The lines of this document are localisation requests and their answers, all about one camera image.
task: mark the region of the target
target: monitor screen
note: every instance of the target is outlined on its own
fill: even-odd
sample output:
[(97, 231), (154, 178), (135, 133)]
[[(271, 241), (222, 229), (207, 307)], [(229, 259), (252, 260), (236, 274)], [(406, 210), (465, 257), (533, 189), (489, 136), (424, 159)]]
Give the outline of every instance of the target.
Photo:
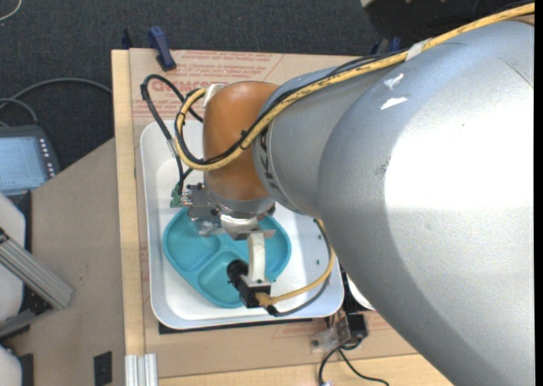
[(20, 194), (47, 179), (36, 137), (0, 137), (0, 191)]

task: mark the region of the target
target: black wire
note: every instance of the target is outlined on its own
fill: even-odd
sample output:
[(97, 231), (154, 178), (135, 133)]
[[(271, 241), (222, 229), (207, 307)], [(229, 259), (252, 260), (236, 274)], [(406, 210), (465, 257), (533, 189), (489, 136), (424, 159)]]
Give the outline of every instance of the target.
[[(149, 92), (148, 92), (148, 81), (147, 80), (144, 81), (140, 85), (140, 90), (141, 90), (141, 93), (142, 93), (143, 101), (145, 101), (147, 103), (147, 106), (148, 106), (149, 111), (151, 112), (151, 115), (154, 117), (154, 120), (158, 124), (160, 130), (162, 131), (162, 134), (164, 134), (164, 137), (168, 141), (168, 146), (171, 146), (172, 145), (171, 142), (173, 140), (173, 137), (171, 136), (170, 131), (168, 130), (168, 127), (165, 125), (164, 121), (160, 117), (159, 112), (156, 111), (156, 107), (154, 107), (153, 100), (151, 99), (151, 96), (149, 95)], [(179, 173), (179, 183), (177, 185), (177, 194), (181, 194), (181, 192), (183, 190), (183, 183), (185, 182), (186, 175), (185, 175), (185, 172), (183, 172), (181, 158), (179, 157), (179, 155), (176, 154), (175, 159), (176, 159), (176, 163), (177, 163), (177, 171)]]
[(351, 351), (351, 350), (354, 350), (354, 349), (357, 349), (358, 347), (360, 347), (360, 344), (362, 344), (362, 338), (353, 338), (352, 339), (353, 342), (346, 342), (344, 344), (341, 345), (341, 349), (342, 350), (346, 350), (346, 351)]
[(499, 14), (500, 12), (503, 12), (504, 10), (518, 8), (520, 6), (524, 6), (525, 4), (533, 3), (535, 0), (519, 0), (517, 2), (509, 3), (503, 6), (502, 8), (497, 9), (494, 14)]
[[(22, 101), (19, 101), (18, 99), (12, 99), (12, 98), (0, 98), (0, 102), (3, 102), (5, 104), (14, 103), (21, 106), (23, 109), (26, 109), (26, 111), (28, 111), (28, 113), (31, 114), (32, 119), (34, 120), (34, 124), (37, 125), (38, 121), (37, 121), (36, 112), (27, 103), (23, 103)], [(4, 126), (9, 127), (8, 124), (6, 124), (5, 122), (2, 122), (2, 123), (4, 124)]]
[[(145, 77), (145, 80), (143, 81), (143, 85), (145, 85), (145, 88), (148, 89), (148, 84), (151, 80), (158, 80), (158, 81), (162, 81), (164, 84), (166, 84), (175, 94), (176, 96), (179, 98), (179, 100), (181, 101), (181, 103), (185, 103), (185, 98), (182, 96), (181, 92), (179, 92), (179, 90), (177, 89), (177, 87), (175, 87), (175, 85), (169, 81), (167, 78), (164, 78), (163, 76), (159, 76), (158, 74), (151, 74), (147, 77)], [(189, 92), (187, 94), (187, 98), (195, 91), (197, 91), (198, 89), (193, 89), (191, 92)], [(202, 119), (202, 117), (200, 115), (198, 115), (198, 113), (196, 113), (193, 109), (189, 109), (188, 110), (190, 112), (190, 114), (192, 116), (194, 116), (194, 118), (196, 120), (198, 120), (199, 122), (203, 122), (204, 120)]]
[(347, 359), (347, 356), (344, 354), (344, 352), (341, 350), (341, 349), (338, 349), (338, 352), (339, 354), (341, 355), (341, 357), (343, 357), (343, 360), (345, 361), (345, 363), (347, 364), (347, 366), (351, 369), (351, 371), (356, 374), (358, 377), (360, 378), (363, 378), (364, 380), (368, 380), (370, 382), (376, 382), (376, 383), (382, 383), (382, 384), (385, 384), (386, 386), (390, 386), (389, 383), (385, 380), (383, 380), (382, 378), (374, 378), (374, 377), (368, 377), (368, 376), (365, 376), (364, 374), (361, 374), (359, 373), (356, 368), (354, 366), (352, 366), (352, 364), (349, 362), (349, 359)]
[[(33, 84), (32, 86), (29, 86), (29, 87), (23, 89), (22, 91), (16, 93), (15, 95), (9, 97), (9, 99), (18, 99), (18, 98), (22, 97), (23, 95), (25, 95), (26, 93), (28, 93), (30, 91), (33, 91), (34, 89), (37, 89), (38, 87), (44, 87), (44, 86), (48, 86), (48, 85), (56, 84), (56, 83), (82, 83), (82, 84), (88, 84), (90, 86), (95, 86), (95, 87), (97, 87), (99, 89), (102, 89), (103, 91), (111, 94), (111, 89), (109, 89), (108, 87), (104, 86), (101, 83), (98, 83), (97, 81), (88, 80), (86, 78), (62, 77), (62, 78), (53, 78), (52, 80), (40, 81), (39, 83)], [(3, 109), (6, 105), (7, 105), (7, 103), (3, 103), (2, 105), (0, 105), (0, 110)]]
[(193, 172), (193, 168), (189, 167), (186, 171), (183, 172), (183, 179), (187, 179), (187, 176), (189, 176)]
[(343, 345), (344, 344), (341, 344), (341, 345), (338, 345), (336, 348), (334, 348), (332, 351), (330, 351), (327, 356), (322, 360), (321, 362), (321, 365), (319, 366), (319, 373), (318, 373), (318, 380), (319, 380), (319, 386), (322, 386), (325, 382), (324, 380), (322, 379), (322, 372), (324, 371), (324, 366), (326, 365), (326, 362), (328, 362), (328, 359), (330, 359), (330, 357), (332, 357), (332, 355), (338, 351), (339, 352), (339, 355), (341, 355), (341, 357), (343, 357), (343, 360), (345, 361), (345, 363), (347, 364), (347, 366), (350, 368), (350, 370), (356, 374), (358, 377), (360, 378), (363, 378), (364, 380), (367, 380), (369, 382), (376, 382), (376, 383), (382, 383), (384, 384), (385, 386), (390, 386), (389, 383), (385, 380), (383, 380), (382, 378), (374, 378), (374, 377), (368, 377), (368, 376), (365, 376), (364, 374), (361, 374), (360, 372), (358, 372), (356, 370), (356, 368), (354, 366), (352, 366), (352, 364), (350, 363), (349, 359), (347, 359), (347, 356), (344, 354), (344, 352), (342, 351), (342, 348), (343, 348)]

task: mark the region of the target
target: teal plate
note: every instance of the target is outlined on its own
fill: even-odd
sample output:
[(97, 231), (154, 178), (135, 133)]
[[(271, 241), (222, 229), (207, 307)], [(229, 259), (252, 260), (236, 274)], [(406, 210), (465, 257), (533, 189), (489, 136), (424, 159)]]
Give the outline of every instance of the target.
[[(290, 259), (290, 239), (270, 216), (259, 221), (262, 229), (274, 229), (266, 238), (266, 278), (273, 282)], [(249, 263), (246, 241), (234, 241), (227, 234), (202, 237), (197, 225), (183, 208), (164, 230), (163, 249), (173, 267), (207, 300), (223, 308), (237, 308), (243, 303), (239, 292), (228, 282), (227, 267), (233, 260)]]

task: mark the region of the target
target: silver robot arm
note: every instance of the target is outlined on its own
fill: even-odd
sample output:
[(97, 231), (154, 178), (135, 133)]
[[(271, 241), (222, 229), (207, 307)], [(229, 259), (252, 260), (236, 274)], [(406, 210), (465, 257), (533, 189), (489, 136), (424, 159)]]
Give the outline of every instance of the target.
[[(264, 197), (210, 191), (216, 213), (255, 217), (271, 198), (315, 217), (454, 384), (535, 384), (534, 53), (533, 24), (506, 20), (315, 90), (252, 142)], [(260, 113), (342, 70), (287, 82)]]

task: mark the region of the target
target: black clip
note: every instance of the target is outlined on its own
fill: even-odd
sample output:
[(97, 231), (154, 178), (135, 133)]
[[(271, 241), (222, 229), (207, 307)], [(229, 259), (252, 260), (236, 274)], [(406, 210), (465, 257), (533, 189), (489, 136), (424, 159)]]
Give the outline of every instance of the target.
[(151, 27), (148, 33), (149, 44), (152, 48), (156, 48), (159, 51), (157, 60), (160, 67), (164, 72), (167, 70), (174, 70), (177, 65), (174, 59), (171, 57), (168, 42), (166, 41), (166, 34), (160, 29), (160, 27)]

